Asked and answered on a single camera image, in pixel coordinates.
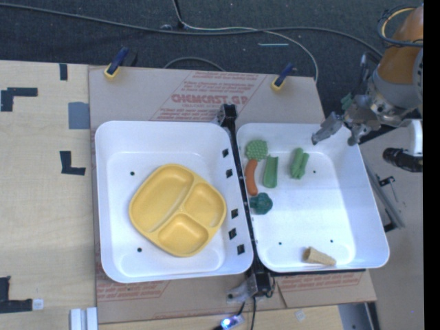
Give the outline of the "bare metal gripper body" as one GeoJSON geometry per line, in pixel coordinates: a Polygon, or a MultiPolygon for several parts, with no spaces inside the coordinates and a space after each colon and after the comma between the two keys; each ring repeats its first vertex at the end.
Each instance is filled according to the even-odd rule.
{"type": "Polygon", "coordinates": [[[368,128],[376,131],[382,125],[399,127],[410,113],[396,107],[376,90],[364,94],[349,93],[342,99],[343,121],[350,129],[368,128]]]}

